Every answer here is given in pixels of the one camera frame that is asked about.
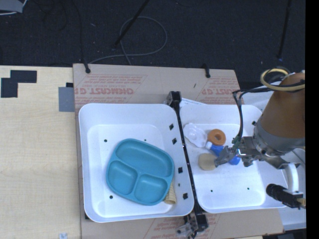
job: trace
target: blue object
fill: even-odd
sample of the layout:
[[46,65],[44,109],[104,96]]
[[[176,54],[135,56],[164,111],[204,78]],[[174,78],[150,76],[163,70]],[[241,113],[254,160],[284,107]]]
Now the blue object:
[[[219,146],[211,143],[210,141],[207,142],[206,148],[212,150],[216,156],[219,156],[219,153],[223,150],[224,146]],[[234,156],[231,160],[228,161],[229,164],[231,165],[238,165],[240,162],[241,158]]]
[[125,139],[114,149],[106,182],[116,194],[143,205],[156,205],[169,191],[174,162],[165,151],[143,141]]

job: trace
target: white cable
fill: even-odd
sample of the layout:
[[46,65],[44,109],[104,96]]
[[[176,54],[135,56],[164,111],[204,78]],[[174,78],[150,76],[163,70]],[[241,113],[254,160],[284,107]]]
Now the white cable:
[[[25,6],[25,4],[26,4],[27,1],[28,1],[28,0],[24,0],[23,5],[22,5],[22,8],[24,8],[24,6]],[[2,16],[2,15],[12,15],[12,14],[16,14],[16,11],[0,13],[0,16]]]

